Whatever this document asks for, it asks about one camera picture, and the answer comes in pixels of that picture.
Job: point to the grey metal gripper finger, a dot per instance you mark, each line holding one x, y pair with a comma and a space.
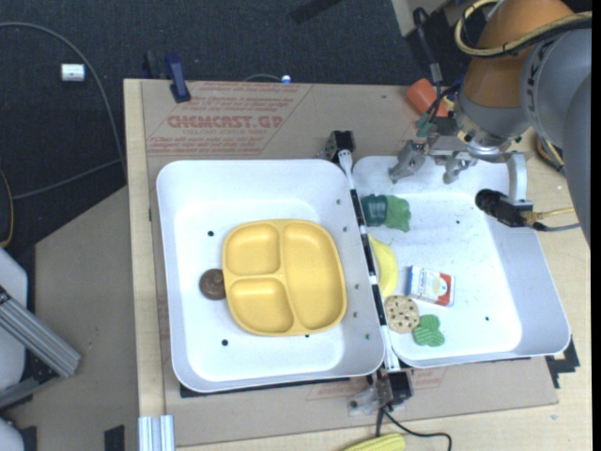
456, 167
407, 160

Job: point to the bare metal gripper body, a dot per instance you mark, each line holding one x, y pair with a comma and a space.
451, 147

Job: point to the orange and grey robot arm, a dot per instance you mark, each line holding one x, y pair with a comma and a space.
556, 82

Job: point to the light green lettuce leaf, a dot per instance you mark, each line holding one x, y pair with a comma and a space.
398, 213

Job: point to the dark green toy pepper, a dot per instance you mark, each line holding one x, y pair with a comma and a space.
373, 210

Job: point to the white plastic tray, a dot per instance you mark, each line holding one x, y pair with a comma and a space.
197, 252
469, 252

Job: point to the yellow banana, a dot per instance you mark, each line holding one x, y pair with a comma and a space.
386, 266

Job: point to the white red and blue carton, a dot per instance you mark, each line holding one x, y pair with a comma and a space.
429, 285

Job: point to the brown cardboard board red print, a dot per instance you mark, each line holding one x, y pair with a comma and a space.
291, 120

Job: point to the thin black and white rod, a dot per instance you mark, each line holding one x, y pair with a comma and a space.
377, 294

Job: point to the tan chocolate chip biscuit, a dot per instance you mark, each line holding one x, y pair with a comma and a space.
401, 314

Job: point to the yellow divided plate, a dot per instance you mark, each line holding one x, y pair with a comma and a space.
300, 270

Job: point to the green broccoli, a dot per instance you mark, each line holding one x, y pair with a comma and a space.
428, 331

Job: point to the yellow corn cob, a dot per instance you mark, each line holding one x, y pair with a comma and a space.
378, 442

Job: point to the black cylinder on white bracket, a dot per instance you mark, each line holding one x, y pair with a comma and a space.
502, 207

